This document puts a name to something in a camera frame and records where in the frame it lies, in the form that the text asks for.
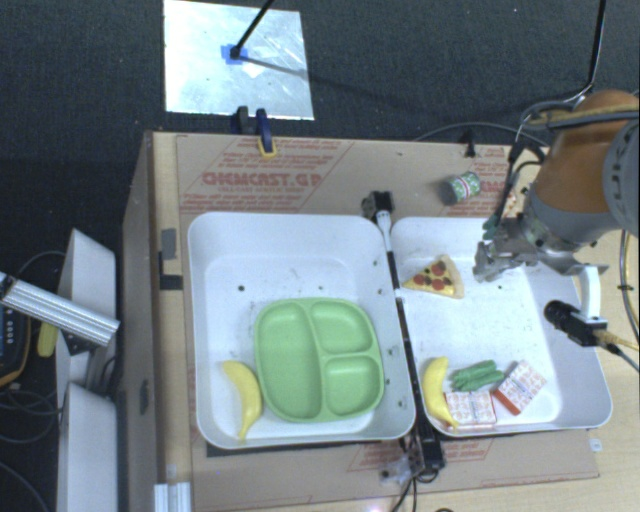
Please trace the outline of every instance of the pizza slice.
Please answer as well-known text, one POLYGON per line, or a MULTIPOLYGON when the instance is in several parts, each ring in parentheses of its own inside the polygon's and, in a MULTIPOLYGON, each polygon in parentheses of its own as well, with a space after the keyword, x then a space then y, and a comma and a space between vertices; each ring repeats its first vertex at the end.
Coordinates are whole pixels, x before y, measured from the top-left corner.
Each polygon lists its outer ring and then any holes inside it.
POLYGON ((402 283, 404 288, 444 295, 453 299, 464 297, 464 285, 455 263, 446 255, 429 263, 411 279, 402 283))

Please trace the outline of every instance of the dark floor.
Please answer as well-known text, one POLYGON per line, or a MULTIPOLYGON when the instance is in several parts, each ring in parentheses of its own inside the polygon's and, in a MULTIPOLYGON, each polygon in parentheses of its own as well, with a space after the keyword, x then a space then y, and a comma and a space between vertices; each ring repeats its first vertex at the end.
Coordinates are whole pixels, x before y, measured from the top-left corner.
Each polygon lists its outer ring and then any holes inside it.
MULTIPOLYGON (((589 70, 598 0, 275 6, 301 12, 316 116, 274 122, 276 134, 408 140, 455 122, 515 126, 531 103, 577 92, 589 70)), ((162 22, 162 0, 0 3, 3 272, 64 250, 73 227, 117 251, 143 130, 228 131, 223 118, 164 111, 162 22)), ((604 34, 596 88, 637 89, 640 2, 609 2, 604 34)), ((476 130, 476 137, 512 140, 498 130, 476 130)), ((25 278, 53 289, 59 263, 44 259, 25 278)), ((51 363, 33 355, 19 381, 49 393, 51 363)), ((0 409, 2 434, 37 431, 42 423, 34 421, 0 409)), ((52 510, 56 460, 56 432, 30 445, 0 441, 0 462, 26 477, 52 510)), ((0 510, 37 510, 2 469, 0 510)))

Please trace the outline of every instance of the white tray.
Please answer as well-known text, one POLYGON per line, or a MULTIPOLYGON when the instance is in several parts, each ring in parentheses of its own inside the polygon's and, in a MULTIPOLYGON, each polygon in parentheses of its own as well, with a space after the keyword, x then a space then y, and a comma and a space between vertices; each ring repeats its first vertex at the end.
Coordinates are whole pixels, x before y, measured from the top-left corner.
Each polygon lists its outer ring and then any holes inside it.
POLYGON ((428 362, 439 356, 449 358, 451 369, 494 359, 504 370, 526 359, 547 384, 518 416, 494 400, 498 418, 494 426, 453 432, 430 418, 433 425, 450 436, 465 437, 606 423, 611 396, 595 349, 570 341, 543 316, 545 305, 553 299, 579 305, 573 280, 539 264, 507 271, 492 283, 478 283, 472 267, 483 220, 405 218, 393 227, 401 282, 435 257, 448 254, 465 286, 461 300, 402 290, 418 373, 422 377, 428 362))
POLYGON ((351 216, 207 213, 188 234, 202 435, 225 449, 402 437, 415 406, 382 236, 351 216), (385 375, 380 404, 357 418, 292 423, 265 407, 240 442, 240 400, 222 370, 227 359, 255 370, 253 325, 279 299, 350 300, 369 315, 385 375))

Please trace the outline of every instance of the blue tape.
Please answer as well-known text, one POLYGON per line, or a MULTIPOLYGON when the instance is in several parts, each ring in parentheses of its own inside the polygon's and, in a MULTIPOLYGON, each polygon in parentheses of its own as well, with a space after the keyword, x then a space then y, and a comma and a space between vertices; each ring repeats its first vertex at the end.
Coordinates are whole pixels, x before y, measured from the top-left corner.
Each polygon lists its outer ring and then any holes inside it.
POLYGON ((248 59, 249 58, 249 51, 247 50, 246 47, 242 47, 240 50, 240 58, 239 59, 232 59, 231 58, 231 48, 233 48, 235 46, 235 44, 225 44, 223 46, 220 47, 220 54, 222 55, 222 58, 224 59, 224 61, 227 64, 230 64, 232 66, 237 66, 239 64, 242 64, 242 59, 248 59))

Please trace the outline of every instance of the yellow banana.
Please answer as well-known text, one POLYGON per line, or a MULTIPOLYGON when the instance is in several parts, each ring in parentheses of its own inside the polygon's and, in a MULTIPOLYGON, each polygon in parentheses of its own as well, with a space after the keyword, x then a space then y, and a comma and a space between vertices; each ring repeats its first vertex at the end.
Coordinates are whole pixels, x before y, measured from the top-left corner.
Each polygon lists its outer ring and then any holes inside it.
POLYGON ((438 357, 429 363, 422 376, 422 395, 427 406, 427 412, 431 416, 446 421, 454 429, 458 428, 458 422, 453 419, 449 406, 442 392, 442 383, 449 367, 449 359, 438 357))
POLYGON ((238 437, 244 441, 247 431, 262 414, 262 395, 258 379, 251 369, 239 361, 225 361, 222 368, 238 388, 242 400, 242 427, 238 437))

